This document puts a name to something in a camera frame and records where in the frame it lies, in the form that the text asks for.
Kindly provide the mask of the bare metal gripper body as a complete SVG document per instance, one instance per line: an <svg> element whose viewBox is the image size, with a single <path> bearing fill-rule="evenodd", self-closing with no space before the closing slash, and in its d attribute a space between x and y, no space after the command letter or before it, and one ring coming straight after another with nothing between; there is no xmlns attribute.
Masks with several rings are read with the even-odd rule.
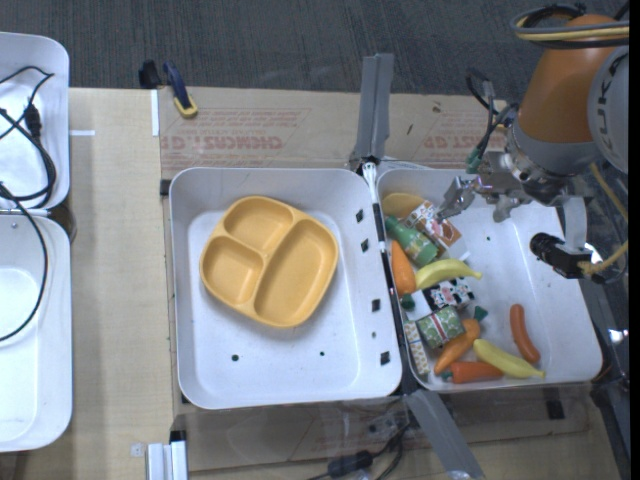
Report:
<svg viewBox="0 0 640 480"><path fill-rule="evenodd" d="M516 150L474 154L475 190L495 204L560 206L571 196L575 161L562 151L531 157Z"/></svg>

